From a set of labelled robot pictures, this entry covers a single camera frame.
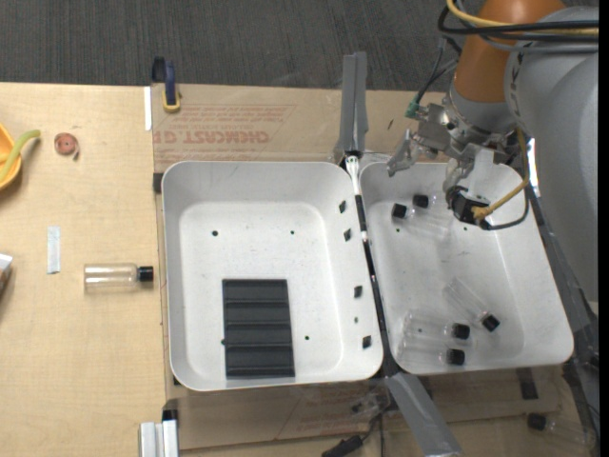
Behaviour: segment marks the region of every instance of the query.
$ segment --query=yellow bowl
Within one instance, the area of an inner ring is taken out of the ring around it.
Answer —
[[[12,137],[10,137],[10,134],[7,132],[7,130],[2,127],[2,124],[0,124],[0,156],[9,154],[14,145],[15,143],[12,140]],[[0,169],[3,166],[4,162],[0,163]],[[12,181],[17,177],[17,174],[19,174],[19,169],[21,169],[21,154],[19,154],[15,159],[14,163],[12,163],[7,177],[4,178],[2,182],[0,182],[0,190],[6,188],[8,185],[10,185],[10,183],[12,183]]]

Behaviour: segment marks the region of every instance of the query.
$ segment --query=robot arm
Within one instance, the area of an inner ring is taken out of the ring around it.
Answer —
[[[483,168],[489,151],[496,163],[519,150],[524,159],[523,135],[535,138],[544,213],[586,297],[597,301],[599,9],[486,0],[474,17],[462,1],[447,0],[439,23],[450,30],[443,26],[450,10],[468,34],[450,89],[441,105],[421,107],[415,97],[406,115],[419,127],[409,140],[417,153],[452,158],[443,185],[449,207],[483,227],[497,206],[477,203],[459,181]]]

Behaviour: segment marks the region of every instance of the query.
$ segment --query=black connector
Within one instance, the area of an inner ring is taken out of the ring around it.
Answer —
[[[346,440],[341,440],[336,446],[330,450],[326,450],[322,457],[343,457],[346,454],[357,450],[363,445],[363,440],[360,435],[349,437]]]

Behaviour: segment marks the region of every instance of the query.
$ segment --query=black bottle cap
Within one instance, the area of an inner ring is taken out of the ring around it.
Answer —
[[[532,428],[534,430],[545,430],[545,426],[547,425],[547,423],[548,419],[545,416],[540,415],[539,413],[530,413],[526,417],[526,424],[529,426],[529,428]]]
[[[486,317],[482,320],[484,328],[486,328],[488,331],[493,331],[499,326],[499,323],[500,321],[493,315],[486,315]]]
[[[469,326],[464,324],[453,324],[451,335],[456,339],[467,340],[469,338]]]
[[[393,209],[391,210],[391,216],[396,218],[404,218],[406,213],[408,212],[408,207],[406,205],[400,205],[399,203],[393,204]]]
[[[465,364],[465,352],[458,348],[450,348],[446,351],[446,362],[451,366],[462,366]]]
[[[138,281],[153,281],[154,280],[154,268],[152,266],[142,266],[137,268],[137,280]]]
[[[429,207],[429,197],[426,194],[416,194],[412,198],[412,203],[415,207],[426,209]]]

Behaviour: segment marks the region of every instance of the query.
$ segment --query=brown object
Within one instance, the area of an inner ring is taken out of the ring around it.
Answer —
[[[564,9],[560,0],[486,0],[478,16],[510,24],[533,24],[560,9]],[[504,102],[503,74],[508,55],[508,51],[493,48],[478,35],[468,36],[455,71],[457,92],[475,102]]]
[[[55,135],[55,150],[62,155],[74,154],[73,159],[78,157],[78,139],[71,133],[63,132]]]

